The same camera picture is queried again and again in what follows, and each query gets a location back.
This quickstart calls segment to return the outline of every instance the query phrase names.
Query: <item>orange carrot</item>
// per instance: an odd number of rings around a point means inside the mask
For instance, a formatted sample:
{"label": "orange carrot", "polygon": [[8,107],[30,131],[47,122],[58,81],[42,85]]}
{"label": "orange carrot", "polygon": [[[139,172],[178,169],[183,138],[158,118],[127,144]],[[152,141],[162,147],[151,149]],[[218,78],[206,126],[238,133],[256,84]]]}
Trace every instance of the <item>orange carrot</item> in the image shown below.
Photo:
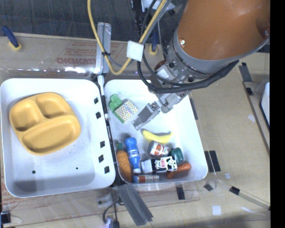
{"label": "orange carrot", "polygon": [[177,167],[176,171],[169,171],[167,172],[167,178],[172,179],[175,174],[182,172],[182,171],[189,171],[191,169],[191,165],[189,163],[184,163]]}
{"label": "orange carrot", "polygon": [[120,168],[121,174],[125,175],[126,179],[129,182],[132,182],[132,170],[131,170],[131,167],[130,167],[130,162],[129,162],[129,159],[128,159],[127,152],[123,151],[123,150],[119,150],[119,151],[117,151],[116,157],[117,157],[117,161],[118,161],[118,164],[119,164],[119,168]]}

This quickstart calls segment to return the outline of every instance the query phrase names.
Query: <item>yellow divided plate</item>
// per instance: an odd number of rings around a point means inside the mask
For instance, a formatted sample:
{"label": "yellow divided plate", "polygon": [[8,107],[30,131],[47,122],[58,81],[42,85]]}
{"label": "yellow divided plate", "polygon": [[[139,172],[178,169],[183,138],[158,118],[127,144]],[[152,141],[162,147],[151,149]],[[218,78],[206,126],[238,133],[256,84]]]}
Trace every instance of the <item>yellow divided plate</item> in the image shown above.
{"label": "yellow divided plate", "polygon": [[9,120],[24,148],[35,155],[58,151],[80,135],[80,123],[59,94],[46,92],[13,105]]}

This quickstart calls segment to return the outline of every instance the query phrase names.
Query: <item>toy food item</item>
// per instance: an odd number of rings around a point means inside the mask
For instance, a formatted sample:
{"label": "toy food item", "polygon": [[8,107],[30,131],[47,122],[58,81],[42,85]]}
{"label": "toy food item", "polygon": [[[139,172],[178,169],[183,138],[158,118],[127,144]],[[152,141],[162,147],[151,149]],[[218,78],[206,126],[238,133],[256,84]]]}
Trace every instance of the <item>toy food item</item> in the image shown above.
{"label": "toy food item", "polygon": [[156,158],[166,157],[169,153],[169,147],[158,142],[152,141],[149,144],[147,153]]}
{"label": "toy food item", "polygon": [[169,134],[165,134],[165,135],[157,135],[157,134],[153,134],[147,130],[143,130],[142,131],[143,136],[145,137],[146,140],[148,141],[155,141],[161,144],[166,144],[169,142],[172,133]]}
{"label": "toy food item", "polygon": [[123,103],[116,94],[110,97],[109,108],[122,123],[129,120],[138,111],[131,101],[126,100]]}
{"label": "toy food item", "polygon": [[171,149],[169,152],[169,156],[174,156],[177,164],[184,162],[184,156],[179,147]]}
{"label": "toy food item", "polygon": [[81,133],[72,107],[60,94],[44,92],[15,103],[10,124],[29,153],[46,155],[74,142]]}
{"label": "toy food item", "polygon": [[173,156],[161,157],[160,159],[150,159],[142,162],[142,172],[145,174],[155,174],[176,170],[177,164]]}
{"label": "toy food item", "polygon": [[190,169],[191,169],[191,165],[189,163],[184,163],[182,165],[179,165],[176,171],[167,172],[167,178],[172,179],[174,178],[175,174],[183,172],[183,171],[189,171]]}
{"label": "toy food item", "polygon": [[142,182],[156,182],[160,180],[159,175],[151,175],[151,174],[145,174],[145,175],[137,175],[133,176],[133,181],[136,183],[142,183]]}
{"label": "toy food item", "polygon": [[141,168],[139,167],[139,163],[141,160],[141,157],[139,155],[139,151],[137,148],[137,141],[135,138],[127,138],[124,141],[126,147],[127,147],[127,152],[128,152],[128,157],[129,161],[133,167],[133,173],[134,174],[140,174]]}
{"label": "toy food item", "polygon": [[130,162],[128,159],[128,154],[124,150],[118,150],[117,154],[117,161],[119,164],[119,169],[124,174],[129,182],[132,182],[132,170],[130,167]]}

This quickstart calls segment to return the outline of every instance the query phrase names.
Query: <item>small can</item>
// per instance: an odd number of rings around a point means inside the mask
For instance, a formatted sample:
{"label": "small can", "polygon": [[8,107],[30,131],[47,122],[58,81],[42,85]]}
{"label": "small can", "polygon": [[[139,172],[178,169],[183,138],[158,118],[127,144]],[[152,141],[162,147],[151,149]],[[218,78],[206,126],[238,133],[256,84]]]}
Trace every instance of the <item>small can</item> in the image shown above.
{"label": "small can", "polygon": [[147,153],[155,158],[161,158],[166,157],[169,153],[169,147],[166,145],[163,145],[161,143],[152,141],[149,144],[149,147],[147,149]]}

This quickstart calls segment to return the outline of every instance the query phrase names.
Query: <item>blue spray bottle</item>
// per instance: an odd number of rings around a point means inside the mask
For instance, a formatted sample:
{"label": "blue spray bottle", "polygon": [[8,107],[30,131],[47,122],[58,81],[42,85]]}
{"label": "blue spray bottle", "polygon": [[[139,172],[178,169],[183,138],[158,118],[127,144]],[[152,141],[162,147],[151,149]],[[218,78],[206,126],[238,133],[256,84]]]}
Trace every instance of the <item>blue spray bottle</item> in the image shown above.
{"label": "blue spray bottle", "polygon": [[141,168],[139,165],[140,162],[140,155],[139,155],[139,151],[137,148],[137,141],[135,138],[127,138],[124,141],[125,146],[126,146],[126,150],[128,153],[128,157],[129,157],[129,162],[131,163],[132,167],[133,167],[133,174],[140,174]]}

